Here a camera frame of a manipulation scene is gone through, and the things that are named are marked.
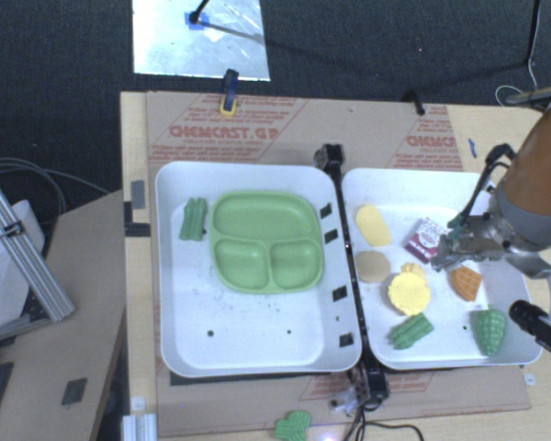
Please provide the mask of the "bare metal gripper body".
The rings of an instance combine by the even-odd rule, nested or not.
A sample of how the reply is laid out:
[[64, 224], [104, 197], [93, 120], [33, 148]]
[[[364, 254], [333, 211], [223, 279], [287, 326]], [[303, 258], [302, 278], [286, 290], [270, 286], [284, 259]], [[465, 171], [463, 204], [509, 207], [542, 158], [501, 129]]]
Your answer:
[[497, 215], [455, 216], [447, 230], [458, 234], [456, 268], [467, 261], [506, 261], [530, 278], [547, 278], [551, 265], [540, 253], [545, 245], [530, 241], [516, 232], [509, 222]]

